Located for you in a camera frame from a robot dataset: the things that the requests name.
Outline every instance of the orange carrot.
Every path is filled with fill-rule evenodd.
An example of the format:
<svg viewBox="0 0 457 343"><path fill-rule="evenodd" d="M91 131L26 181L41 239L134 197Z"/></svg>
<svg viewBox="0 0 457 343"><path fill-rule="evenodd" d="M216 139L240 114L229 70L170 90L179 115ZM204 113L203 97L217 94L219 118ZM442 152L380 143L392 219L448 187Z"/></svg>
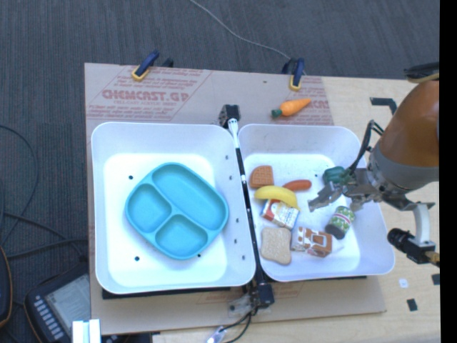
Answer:
<svg viewBox="0 0 457 343"><path fill-rule="evenodd" d="M311 181L307 179L297 179L292 182L285 183L284 188L290 189L291 191L306 191L311 188Z"/></svg>
<svg viewBox="0 0 457 343"><path fill-rule="evenodd" d="M272 110L271 116L273 116L274 118L280 115L291 116L292 114L298 113L302 108L304 108L310 103L310 98L287 100L281 103L279 109Z"/></svg>

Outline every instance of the beige table surface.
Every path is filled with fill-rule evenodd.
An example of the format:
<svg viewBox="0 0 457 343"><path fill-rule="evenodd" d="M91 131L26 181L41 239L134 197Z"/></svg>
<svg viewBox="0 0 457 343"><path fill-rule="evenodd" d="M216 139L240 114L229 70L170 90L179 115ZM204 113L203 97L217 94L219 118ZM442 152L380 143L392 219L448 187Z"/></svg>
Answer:
<svg viewBox="0 0 457 343"><path fill-rule="evenodd" d="M224 77L222 73L219 74L215 77L219 79ZM264 77L264 83L272 79L271 75ZM359 139L363 137L369 120L374 119L385 128L391 118L390 109L387 106L371 105L370 97L392 98L399 105L415 86L404 80L338 77L321 77L320 80L325 89L333 124L350 129ZM247 112L244 118L247 117L250 122L255 123L256 115L251 111ZM264 120L263 117L259 117L260 123L262 120ZM437 244L436 250L439 252L438 183L429 184L409 194L408 198L414 202L436 203L430 210L431 239ZM381 211L388 229L399 227L414 233L415 224L412 212L399 212L386 204L381 204ZM441 340L440 286L434 284L432 280L432 275L439 274L439 268L431 264L416 265L407 259L405 254L397 250L395 253L396 263L392 271L377 277L386 311L340 317L257 322L250 325L239 341L439 342ZM409 299L414 299L417 303L416 311L410 311L408 308L407 300ZM205 342L215 328L217 327L161 331L152 339L154 343ZM236 337L242 328L241 325L228 330L224 341Z"/></svg>

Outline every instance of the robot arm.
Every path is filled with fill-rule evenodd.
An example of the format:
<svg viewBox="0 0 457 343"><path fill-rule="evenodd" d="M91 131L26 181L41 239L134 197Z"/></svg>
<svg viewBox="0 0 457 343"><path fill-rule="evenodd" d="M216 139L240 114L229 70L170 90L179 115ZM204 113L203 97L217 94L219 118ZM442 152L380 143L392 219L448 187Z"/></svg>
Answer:
<svg viewBox="0 0 457 343"><path fill-rule="evenodd" d="M386 202L399 211L412 211L416 235L400 229L388 233L389 242L418 264L432 263L439 267L439 254L429 240L428 210L433 203L412 202L407 193L439 180L439 73L425 75L434 65L417 66L407 71L410 81L418 85L396 110L386 130L376 122L368 123L361 150L347 169L336 166L323 174L325 187L308 201L310 211L327 206L342 194L351 199L356 212L366 202ZM371 148L371 132L381 137ZM368 166L358 162L369 151Z"/></svg>

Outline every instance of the white tray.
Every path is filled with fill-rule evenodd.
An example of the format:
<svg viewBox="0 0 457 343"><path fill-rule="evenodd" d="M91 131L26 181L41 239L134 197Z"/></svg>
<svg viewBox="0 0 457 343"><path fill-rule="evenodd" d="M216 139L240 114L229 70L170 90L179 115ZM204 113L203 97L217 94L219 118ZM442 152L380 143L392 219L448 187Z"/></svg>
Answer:
<svg viewBox="0 0 457 343"><path fill-rule="evenodd" d="M356 135L337 126L290 126L249 124L239 132L246 178L259 165L271 165L275 185L295 179L309 179L308 191L296 192L301 212L296 226L301 224L323 231L325 225L340 205L348 206L349 200L340 197L327 207L310 212L308 200L317 197L324 183L322 174L333 166L348 167L360 149ZM362 159L359 167L365 166ZM277 227L261 217L264 201L254 199L255 189L250 189L253 221L258 248L261 248L261 230ZM387 229L378 204L364 204L356 212L356 220L340 241L341 249L320 258L305 252L291 252L292 262L282 265L261 257L263 270L279 282L335 277L357 277L385 274L394 265L392 246L387 241Z"/></svg>
<svg viewBox="0 0 457 343"><path fill-rule="evenodd" d="M232 287L253 278L256 263L233 139L215 125L110 122L91 137L94 167L96 277L114 294ZM188 260L156 250L128 222L124 205L152 169L178 162L225 198L226 226Z"/></svg>

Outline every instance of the can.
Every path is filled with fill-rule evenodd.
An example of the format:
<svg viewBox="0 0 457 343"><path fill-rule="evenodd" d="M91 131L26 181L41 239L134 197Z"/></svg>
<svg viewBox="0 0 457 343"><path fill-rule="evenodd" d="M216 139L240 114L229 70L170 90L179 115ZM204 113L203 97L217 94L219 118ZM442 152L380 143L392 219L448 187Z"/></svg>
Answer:
<svg viewBox="0 0 457 343"><path fill-rule="evenodd" d="M341 240L345 237L355 218L356 215L351 209L345 206L338 206L326 225L326 232Z"/></svg>

